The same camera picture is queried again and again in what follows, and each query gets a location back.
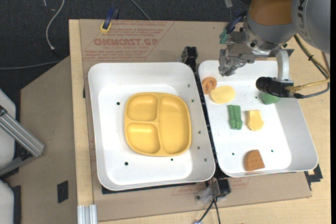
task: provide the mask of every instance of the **wooden table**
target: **wooden table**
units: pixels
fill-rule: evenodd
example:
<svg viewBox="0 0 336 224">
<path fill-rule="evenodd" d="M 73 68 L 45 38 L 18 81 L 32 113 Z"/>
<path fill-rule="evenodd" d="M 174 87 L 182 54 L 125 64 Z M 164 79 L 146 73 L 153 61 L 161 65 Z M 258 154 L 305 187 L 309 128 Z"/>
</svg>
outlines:
<svg viewBox="0 0 336 224">
<path fill-rule="evenodd" d="M 90 169 L 89 141 L 87 129 L 87 111 L 83 98 L 83 68 L 81 54 L 81 36 L 79 20 L 69 21 L 70 56 L 73 98 L 73 126 L 75 136 L 76 178 L 78 205 L 94 204 L 92 177 Z M 295 46 L 291 40 L 289 47 Z M 309 49 L 323 61 L 320 51 Z M 295 84 L 305 84 L 308 81 L 322 80 L 319 71 L 307 61 L 307 57 L 296 47 L 290 57 L 291 77 Z M 331 223 L 331 176 L 330 176 L 330 92 L 317 97 L 300 100 L 300 105 L 307 121 L 308 128 L 316 146 L 319 165 L 323 179 L 312 184 L 312 197 L 307 199 L 284 200 L 263 204 L 244 205 L 220 208 L 222 223 Z M 122 219 L 102 223 L 131 224 L 131 223 L 193 223 L 203 214 L 203 210 L 181 212 L 136 219 Z M 216 211 L 212 209 L 203 223 L 217 223 Z"/>
</svg>

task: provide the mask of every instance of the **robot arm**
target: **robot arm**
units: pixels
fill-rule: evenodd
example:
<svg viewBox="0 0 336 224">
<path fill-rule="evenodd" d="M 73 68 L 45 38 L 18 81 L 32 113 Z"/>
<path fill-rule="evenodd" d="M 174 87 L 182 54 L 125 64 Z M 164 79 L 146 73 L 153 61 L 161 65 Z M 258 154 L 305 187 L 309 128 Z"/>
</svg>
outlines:
<svg viewBox="0 0 336 224">
<path fill-rule="evenodd" d="M 243 28 L 229 32 L 227 47 L 220 51 L 219 73 L 230 76 L 256 58 L 276 57 L 278 78 L 261 78 L 257 88 L 279 97 L 294 97 L 285 89 L 293 85 L 288 64 L 293 50 L 285 49 L 286 42 L 299 34 L 308 44 L 330 54 L 330 6 L 331 0 L 252 0 Z"/>
</svg>

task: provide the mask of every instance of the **brown toy food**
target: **brown toy food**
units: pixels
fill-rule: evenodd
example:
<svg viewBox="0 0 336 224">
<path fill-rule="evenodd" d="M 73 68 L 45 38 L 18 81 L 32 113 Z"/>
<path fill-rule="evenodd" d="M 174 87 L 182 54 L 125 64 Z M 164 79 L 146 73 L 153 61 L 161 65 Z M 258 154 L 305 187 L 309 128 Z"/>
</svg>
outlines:
<svg viewBox="0 0 336 224">
<path fill-rule="evenodd" d="M 259 150 L 252 150 L 246 154 L 245 168 L 247 171 L 254 171 L 265 168 L 265 164 Z"/>
<path fill-rule="evenodd" d="M 217 86 L 217 80 L 213 77 L 207 77 L 202 81 L 204 94 L 209 94 Z"/>
</svg>

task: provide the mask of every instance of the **yellow plate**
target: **yellow plate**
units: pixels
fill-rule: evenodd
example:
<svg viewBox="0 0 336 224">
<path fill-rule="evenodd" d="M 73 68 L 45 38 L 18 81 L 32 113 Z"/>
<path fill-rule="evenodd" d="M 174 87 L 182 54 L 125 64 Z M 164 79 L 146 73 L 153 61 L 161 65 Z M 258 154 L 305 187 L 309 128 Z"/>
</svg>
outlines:
<svg viewBox="0 0 336 224">
<path fill-rule="evenodd" d="M 128 145 L 141 154 L 176 156 L 191 144 L 188 106 L 176 95 L 134 94 L 126 103 L 124 126 Z"/>
</svg>

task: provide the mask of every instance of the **white object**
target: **white object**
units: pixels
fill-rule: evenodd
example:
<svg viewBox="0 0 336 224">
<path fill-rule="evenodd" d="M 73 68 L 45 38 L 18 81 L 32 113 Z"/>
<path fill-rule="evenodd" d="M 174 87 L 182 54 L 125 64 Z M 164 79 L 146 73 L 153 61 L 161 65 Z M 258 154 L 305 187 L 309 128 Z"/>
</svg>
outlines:
<svg viewBox="0 0 336 224">
<path fill-rule="evenodd" d="M 204 182 L 215 162 L 194 74 L 180 62 L 99 63 L 88 74 L 97 173 L 110 190 Z M 170 93 L 190 112 L 192 142 L 178 156 L 146 156 L 129 148 L 124 134 L 127 99 L 140 92 Z"/>
<path fill-rule="evenodd" d="M 0 223 L 14 222 L 14 193 L 12 189 L 0 180 Z"/>
<path fill-rule="evenodd" d="M 276 61 L 255 61 L 236 70 L 229 77 L 218 72 L 218 61 L 205 61 L 199 66 L 202 81 L 214 77 L 217 87 L 231 86 L 236 91 L 234 100 L 217 104 L 205 96 L 210 126 L 220 169 L 231 177 L 274 174 L 312 170 L 318 157 L 306 121 L 297 99 L 281 98 L 277 103 L 265 105 L 256 86 L 259 77 L 276 77 Z M 232 130 L 227 105 L 240 105 L 243 127 Z M 264 126 L 252 131 L 246 125 L 247 111 L 260 110 Z M 244 156 L 259 150 L 265 168 L 247 172 Z"/>
<path fill-rule="evenodd" d="M 15 118 L 16 108 L 14 102 L 0 89 L 0 105 L 7 113 Z M 14 158 L 15 140 L 0 127 L 0 169 L 10 163 Z"/>
</svg>

